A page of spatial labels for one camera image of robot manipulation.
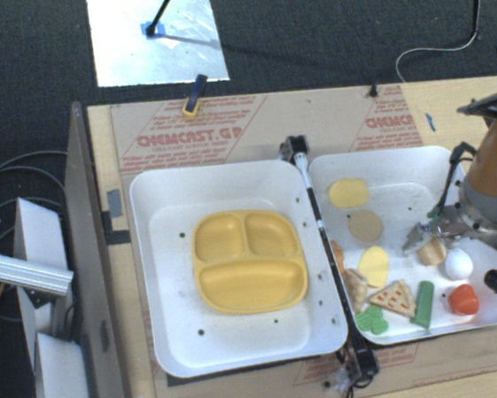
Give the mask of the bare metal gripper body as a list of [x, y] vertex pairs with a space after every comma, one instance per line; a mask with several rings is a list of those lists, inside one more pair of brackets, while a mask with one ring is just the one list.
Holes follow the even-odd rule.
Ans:
[[427, 228], [437, 238], [469, 235], [478, 230], [478, 223], [466, 215], [463, 205], [434, 207], [428, 214]]

